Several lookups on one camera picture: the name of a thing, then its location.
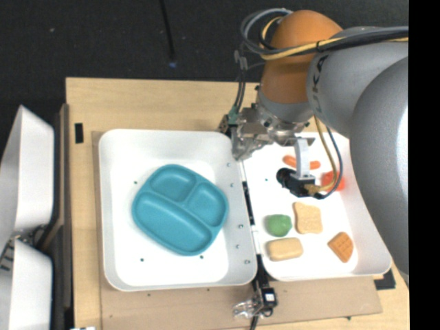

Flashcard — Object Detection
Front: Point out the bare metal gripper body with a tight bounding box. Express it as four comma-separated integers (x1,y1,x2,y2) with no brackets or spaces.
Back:
232,104,316,147

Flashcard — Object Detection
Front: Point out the orange sausage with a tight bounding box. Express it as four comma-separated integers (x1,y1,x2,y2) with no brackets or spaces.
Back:
282,154,322,171

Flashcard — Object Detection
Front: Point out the green broccoli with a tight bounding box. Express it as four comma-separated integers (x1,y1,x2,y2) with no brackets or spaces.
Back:
264,213,294,237

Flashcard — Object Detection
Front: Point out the tan toast slice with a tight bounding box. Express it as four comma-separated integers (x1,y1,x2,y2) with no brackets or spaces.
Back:
292,201,325,235

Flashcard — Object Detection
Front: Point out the red pizza slice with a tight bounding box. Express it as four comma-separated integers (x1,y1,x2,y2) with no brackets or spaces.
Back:
320,170,346,193

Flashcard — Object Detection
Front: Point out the blue divided plate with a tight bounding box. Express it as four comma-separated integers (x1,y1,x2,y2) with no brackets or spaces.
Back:
131,164,230,257

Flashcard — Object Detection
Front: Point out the beige bread loaf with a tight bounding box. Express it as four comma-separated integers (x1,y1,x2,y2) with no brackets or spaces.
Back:
265,236,305,262

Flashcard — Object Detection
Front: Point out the pale wood board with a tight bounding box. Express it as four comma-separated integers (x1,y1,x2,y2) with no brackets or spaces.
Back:
65,77,410,330

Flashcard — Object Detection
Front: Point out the white plastic tray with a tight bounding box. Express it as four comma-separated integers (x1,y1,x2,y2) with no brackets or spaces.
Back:
239,131,393,283
98,128,259,292

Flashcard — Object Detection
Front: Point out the orange waffle biscuit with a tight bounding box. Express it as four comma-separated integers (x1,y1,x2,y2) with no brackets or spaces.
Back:
327,231,355,264

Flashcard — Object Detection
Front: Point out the black block with thin wires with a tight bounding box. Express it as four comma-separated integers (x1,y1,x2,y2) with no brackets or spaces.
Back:
261,287,278,306

